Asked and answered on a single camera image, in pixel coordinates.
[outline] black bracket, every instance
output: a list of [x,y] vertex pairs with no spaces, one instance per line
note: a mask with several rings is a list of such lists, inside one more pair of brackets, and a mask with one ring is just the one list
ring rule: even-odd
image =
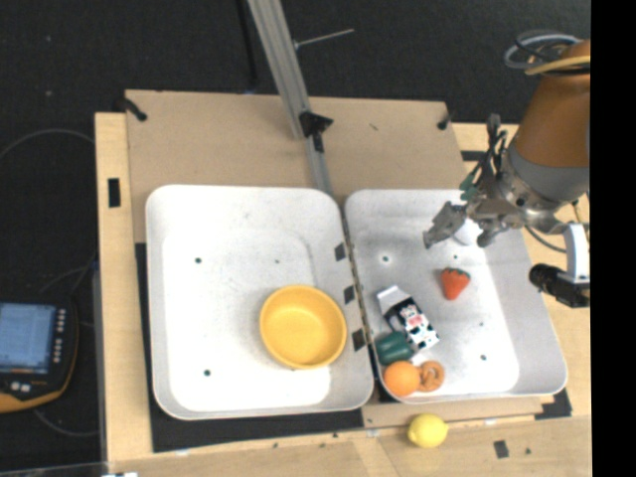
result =
[[316,152],[324,153],[325,146],[322,142],[322,133],[327,130],[334,121],[331,118],[317,115],[311,111],[300,113],[299,119],[305,138],[309,138],[311,136],[314,143],[314,150],[316,150]]

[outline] yellow bowl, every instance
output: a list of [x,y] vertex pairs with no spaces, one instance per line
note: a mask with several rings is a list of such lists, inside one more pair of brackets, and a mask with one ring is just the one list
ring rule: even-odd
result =
[[347,322],[326,293],[306,285],[274,291],[260,310],[260,336],[278,362],[299,370],[327,366],[342,353]]

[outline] yellow lemon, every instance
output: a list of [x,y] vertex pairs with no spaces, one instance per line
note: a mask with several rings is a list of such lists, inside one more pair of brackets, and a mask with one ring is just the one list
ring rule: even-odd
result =
[[434,413],[421,413],[408,426],[406,435],[415,445],[432,448],[441,445],[448,434],[448,424]]

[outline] orange fruit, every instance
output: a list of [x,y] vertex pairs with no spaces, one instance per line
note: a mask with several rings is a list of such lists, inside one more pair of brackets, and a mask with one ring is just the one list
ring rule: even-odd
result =
[[408,396],[419,387],[419,369],[409,361],[396,361],[383,374],[385,386],[396,396]]

